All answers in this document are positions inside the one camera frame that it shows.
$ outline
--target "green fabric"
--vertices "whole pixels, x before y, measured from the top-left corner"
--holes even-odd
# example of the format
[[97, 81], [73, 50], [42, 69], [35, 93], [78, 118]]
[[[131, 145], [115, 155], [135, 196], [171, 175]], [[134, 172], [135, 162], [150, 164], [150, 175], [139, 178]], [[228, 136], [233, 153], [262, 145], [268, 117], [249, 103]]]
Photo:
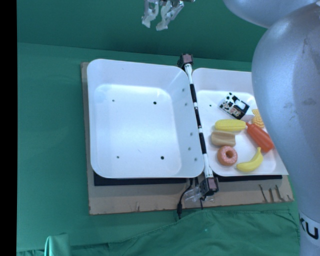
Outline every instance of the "green fabric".
[[298, 256], [299, 235], [290, 211], [204, 209], [116, 242], [70, 246], [66, 236], [50, 237], [51, 247], [59, 254], [44, 256], [70, 256], [69, 250], [72, 256]]

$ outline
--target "black cable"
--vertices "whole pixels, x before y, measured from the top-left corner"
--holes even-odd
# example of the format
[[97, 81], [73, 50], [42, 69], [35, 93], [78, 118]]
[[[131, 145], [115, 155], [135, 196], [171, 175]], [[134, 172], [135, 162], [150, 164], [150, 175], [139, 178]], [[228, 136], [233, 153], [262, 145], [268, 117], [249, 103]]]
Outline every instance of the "black cable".
[[182, 213], [182, 197], [183, 197], [184, 194], [192, 187], [192, 184], [193, 184], [194, 179], [193, 179], [193, 178], [190, 178], [189, 181], [190, 181], [190, 185], [189, 185], [189, 187], [181, 194], [179, 203], [178, 203], [177, 208], [176, 208], [176, 213], [178, 214], [179, 220], [181, 219], [181, 213]]

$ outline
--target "donut hole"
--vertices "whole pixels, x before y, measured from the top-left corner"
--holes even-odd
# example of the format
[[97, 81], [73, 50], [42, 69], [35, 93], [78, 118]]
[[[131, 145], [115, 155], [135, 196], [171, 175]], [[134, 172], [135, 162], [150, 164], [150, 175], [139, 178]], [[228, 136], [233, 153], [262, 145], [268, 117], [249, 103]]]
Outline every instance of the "donut hole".
[[225, 156], [226, 156], [227, 158], [233, 158], [234, 153], [229, 150], [229, 151], [225, 152]]

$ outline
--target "green wall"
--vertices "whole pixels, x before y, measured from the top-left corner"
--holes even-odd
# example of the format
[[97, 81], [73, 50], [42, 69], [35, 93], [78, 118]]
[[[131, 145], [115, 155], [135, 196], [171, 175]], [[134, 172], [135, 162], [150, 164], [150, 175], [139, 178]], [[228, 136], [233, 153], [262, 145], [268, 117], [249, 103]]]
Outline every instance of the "green wall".
[[185, 2], [167, 30], [142, 25], [144, 0], [17, 0], [17, 41], [53, 46], [251, 62], [265, 28], [222, 0]]

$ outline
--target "orange toy food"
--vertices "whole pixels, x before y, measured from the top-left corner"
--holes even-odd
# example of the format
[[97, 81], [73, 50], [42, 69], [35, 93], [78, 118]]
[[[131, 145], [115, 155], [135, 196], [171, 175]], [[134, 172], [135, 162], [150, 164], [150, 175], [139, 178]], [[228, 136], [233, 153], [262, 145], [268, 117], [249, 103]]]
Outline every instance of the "orange toy food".
[[255, 143], [257, 143], [257, 145], [261, 147], [262, 151], [267, 153], [275, 147], [269, 134], [262, 130], [259, 126], [254, 123], [250, 124], [248, 122], [246, 123], [246, 125], [248, 126], [246, 131], [255, 141]]
[[218, 150], [217, 157], [223, 166], [232, 166], [238, 160], [238, 153], [232, 146], [222, 146]]

